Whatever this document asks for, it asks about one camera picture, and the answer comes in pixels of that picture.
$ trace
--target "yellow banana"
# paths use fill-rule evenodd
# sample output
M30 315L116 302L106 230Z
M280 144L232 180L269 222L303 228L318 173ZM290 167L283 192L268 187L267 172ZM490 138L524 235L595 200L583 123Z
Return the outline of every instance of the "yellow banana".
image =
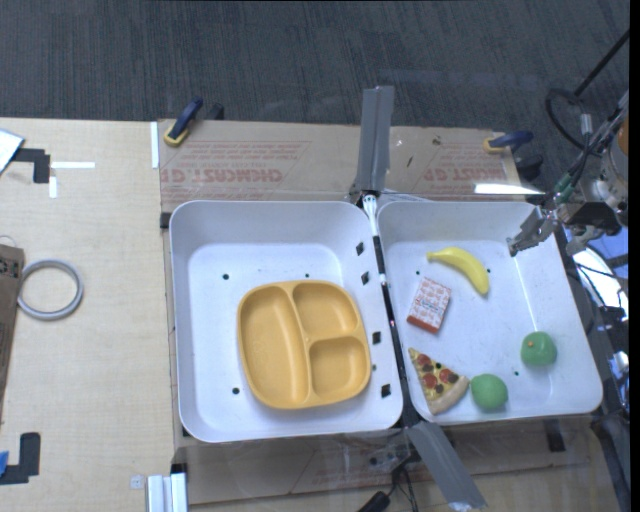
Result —
M445 247L439 251L427 253L427 260L438 260L451 265L464 273L478 293L486 295L489 291L489 273L473 254L460 247Z

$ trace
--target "toy pizza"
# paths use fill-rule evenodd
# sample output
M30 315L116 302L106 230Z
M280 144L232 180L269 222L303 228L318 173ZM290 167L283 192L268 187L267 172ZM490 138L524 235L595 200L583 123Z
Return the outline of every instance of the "toy pizza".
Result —
M447 411L465 395L469 387L467 377L414 348L409 348L409 355L431 414Z

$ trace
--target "wooden table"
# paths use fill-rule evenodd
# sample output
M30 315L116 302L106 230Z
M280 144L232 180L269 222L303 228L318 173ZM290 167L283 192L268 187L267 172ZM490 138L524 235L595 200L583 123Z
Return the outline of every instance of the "wooden table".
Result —
M52 161L95 162L94 169L55 171L55 199L47 185L32 182L30 164L11 163L0 178L0 235L15 239L27 263L73 263L85 283L79 309L64 320L41 322L18 311L0 451L9 450L9 464L17 464L25 432L40 433L42 448L38 476L0 486L0 509L143 511L140 482L166 475L174 454L160 189L150 125L0 119L0 127L23 136L23 147L44 149ZM42 271L27 285L25 297L43 308L59 307L73 295L68 277L56 271ZM584 421L565 427L580 441L575 463L569 453L557 467L505 473L494 460L496 471L475 478L489 510L617 509L596 437ZM432 481L414 489L421 510L450 510ZM197 509L356 510L375 490ZM396 492L388 510L408 508Z

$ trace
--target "small box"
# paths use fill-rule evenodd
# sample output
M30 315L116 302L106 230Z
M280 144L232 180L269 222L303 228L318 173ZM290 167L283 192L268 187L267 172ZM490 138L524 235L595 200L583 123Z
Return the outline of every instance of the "small box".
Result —
M450 297L451 289L423 277L411 302L407 322L432 333L438 332Z

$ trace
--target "pizza crust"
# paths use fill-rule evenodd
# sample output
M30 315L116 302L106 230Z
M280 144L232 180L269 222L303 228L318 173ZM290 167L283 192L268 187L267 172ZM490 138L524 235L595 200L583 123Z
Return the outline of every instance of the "pizza crust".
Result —
M431 414L436 415L450 409L464 396L467 392L467 388L469 387L469 379L463 375L460 375L459 377L460 378L445 394L434 400L427 399L427 406L429 406Z

